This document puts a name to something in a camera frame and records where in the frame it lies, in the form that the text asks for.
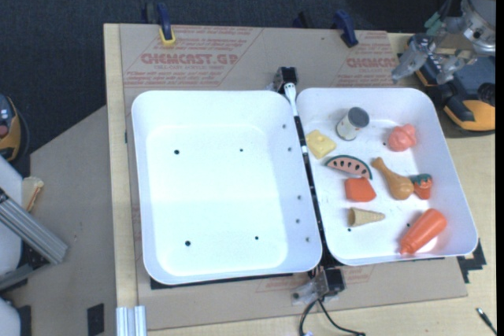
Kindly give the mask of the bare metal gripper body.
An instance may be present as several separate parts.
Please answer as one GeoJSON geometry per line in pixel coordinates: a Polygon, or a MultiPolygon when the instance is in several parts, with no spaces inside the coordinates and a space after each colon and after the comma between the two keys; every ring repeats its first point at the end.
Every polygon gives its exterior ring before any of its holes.
{"type": "Polygon", "coordinates": [[[466,26],[461,21],[445,21],[429,33],[414,35],[409,44],[422,53],[468,61],[495,55],[495,32],[485,24],[466,26]]]}

